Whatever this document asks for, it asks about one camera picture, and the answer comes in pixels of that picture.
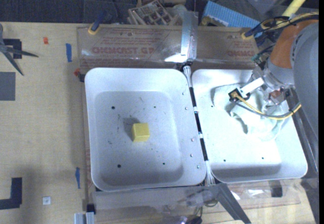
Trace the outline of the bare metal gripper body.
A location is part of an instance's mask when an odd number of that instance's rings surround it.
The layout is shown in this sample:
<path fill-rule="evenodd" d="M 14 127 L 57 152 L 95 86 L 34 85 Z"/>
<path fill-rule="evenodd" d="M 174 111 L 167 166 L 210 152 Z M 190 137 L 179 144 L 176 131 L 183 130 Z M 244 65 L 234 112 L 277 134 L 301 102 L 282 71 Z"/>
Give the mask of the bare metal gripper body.
<path fill-rule="evenodd" d="M 275 76 L 268 68 L 255 68 L 253 70 L 253 80 L 262 80 L 261 86 L 258 88 L 264 94 L 264 100 L 275 105 L 279 105 L 290 95 L 289 89 L 292 87 L 290 83 L 285 83 Z"/>

